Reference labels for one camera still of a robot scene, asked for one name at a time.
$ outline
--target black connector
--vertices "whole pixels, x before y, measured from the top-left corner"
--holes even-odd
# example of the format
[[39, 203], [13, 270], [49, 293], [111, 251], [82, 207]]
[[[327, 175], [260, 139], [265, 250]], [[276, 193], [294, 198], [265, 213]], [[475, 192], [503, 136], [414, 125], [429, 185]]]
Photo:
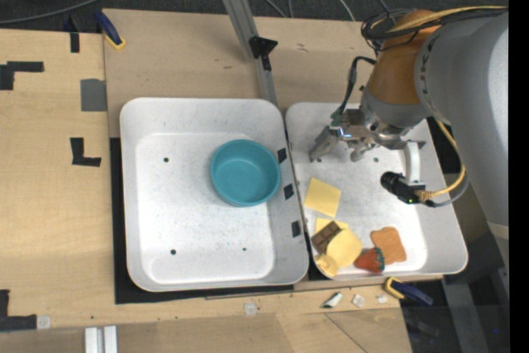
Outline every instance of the black connector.
[[394, 172], [384, 173], [380, 177], [380, 183], [382, 187], [407, 204], [420, 203], [421, 199], [415, 192], [426, 188], [425, 184], [408, 185], [402, 174], [396, 174]]

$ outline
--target wooden table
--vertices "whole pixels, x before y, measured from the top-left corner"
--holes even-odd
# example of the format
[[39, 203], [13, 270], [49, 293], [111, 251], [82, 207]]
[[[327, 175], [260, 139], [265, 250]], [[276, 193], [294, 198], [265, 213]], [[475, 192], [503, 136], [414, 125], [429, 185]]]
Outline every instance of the wooden table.
[[[233, 334], [241, 338], [241, 351], [411, 351], [398, 301], [388, 296], [386, 303], [377, 302], [375, 296], [384, 293], [378, 280], [349, 287], [302, 281], [291, 293], [115, 304], [108, 141], [119, 135], [120, 105], [139, 95], [259, 93], [227, 17], [106, 13], [123, 29], [122, 52], [96, 34], [81, 34], [80, 52], [72, 53], [67, 33], [0, 31], [0, 64], [45, 65], [44, 73], [16, 73], [14, 89], [0, 91], [0, 289], [11, 290], [10, 316], [49, 316], [52, 326], [2, 335], [0, 350], [2, 343], [35, 342], [40, 351], [60, 351], [55, 341], [76, 346], [79, 328], [119, 325], [124, 351], [169, 351], [176, 336], [182, 351], [239, 351], [230, 344]], [[158, 31], [149, 33], [146, 22]], [[339, 102], [353, 56], [370, 55], [357, 23], [256, 22], [262, 36], [279, 40], [271, 60], [282, 110], [302, 100]], [[368, 72], [360, 70], [358, 84]], [[81, 111], [84, 79], [107, 80], [108, 113]], [[101, 165], [72, 165], [71, 137], [83, 137], [84, 154], [101, 157]], [[338, 291], [345, 297], [331, 313], [320, 308]], [[351, 303], [355, 294], [366, 299], [362, 309]], [[245, 303], [257, 305], [256, 316], [245, 316]], [[69, 336], [56, 328], [70, 328]], [[157, 342], [142, 345], [153, 333]]]

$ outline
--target teal bowl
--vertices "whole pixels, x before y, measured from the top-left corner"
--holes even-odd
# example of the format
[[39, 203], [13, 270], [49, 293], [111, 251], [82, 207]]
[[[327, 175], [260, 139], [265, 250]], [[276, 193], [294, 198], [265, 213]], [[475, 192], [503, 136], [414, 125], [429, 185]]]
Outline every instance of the teal bowl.
[[218, 195], [237, 207], [267, 202], [278, 190], [281, 172], [276, 157], [249, 140], [233, 140], [218, 148], [210, 173]]

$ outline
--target tray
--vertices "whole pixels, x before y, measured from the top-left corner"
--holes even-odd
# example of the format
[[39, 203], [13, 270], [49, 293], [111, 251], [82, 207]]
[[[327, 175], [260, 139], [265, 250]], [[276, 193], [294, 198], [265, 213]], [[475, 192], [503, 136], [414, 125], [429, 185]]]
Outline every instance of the tray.
[[[338, 108], [337, 103], [296, 103], [286, 114], [286, 126], [294, 172], [298, 179], [300, 198], [307, 193], [311, 177], [320, 179], [341, 190], [335, 220], [346, 222], [360, 238], [364, 248], [373, 247], [370, 233], [383, 227], [396, 227], [407, 253], [407, 260], [386, 266], [385, 274], [410, 276], [416, 274], [455, 274], [467, 263], [468, 255], [452, 205], [428, 208], [424, 205], [407, 205], [380, 185], [380, 176], [386, 171], [405, 172], [404, 154], [400, 150], [375, 148], [365, 153], [359, 162], [351, 162], [349, 149], [344, 142], [322, 162], [310, 162], [308, 152], [330, 115]], [[421, 149], [421, 176], [428, 188], [446, 186], [441, 167], [426, 122], [413, 128], [409, 140], [425, 141]], [[436, 201], [448, 199], [447, 195]], [[317, 217], [327, 215], [303, 207], [303, 215], [309, 236], [314, 234]], [[317, 255], [312, 247], [312, 255]], [[336, 280], [348, 280], [373, 276], [353, 265], [342, 268]]]
[[[137, 98], [120, 116], [131, 279], [153, 292], [293, 284], [307, 272], [301, 212], [279, 110], [264, 100]], [[219, 198], [209, 165], [227, 141], [278, 156], [267, 202]]]

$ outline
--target blue and yellow clamp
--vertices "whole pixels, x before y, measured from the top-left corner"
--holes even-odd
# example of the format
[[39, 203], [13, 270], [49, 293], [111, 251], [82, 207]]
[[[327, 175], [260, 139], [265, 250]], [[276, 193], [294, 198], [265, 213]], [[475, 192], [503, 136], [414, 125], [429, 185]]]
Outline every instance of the blue and yellow clamp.
[[426, 293], [413, 287], [410, 284], [405, 284], [401, 280], [396, 279], [395, 277], [390, 277], [386, 279], [384, 283], [384, 289], [399, 300], [409, 298], [421, 306], [431, 306], [433, 304], [433, 298], [428, 296]]
[[126, 44], [125, 39], [120, 37], [116, 27], [112, 24], [108, 17], [101, 11], [94, 12], [93, 17], [105, 33], [105, 40], [108, 41], [108, 43], [114, 49], [123, 50]]

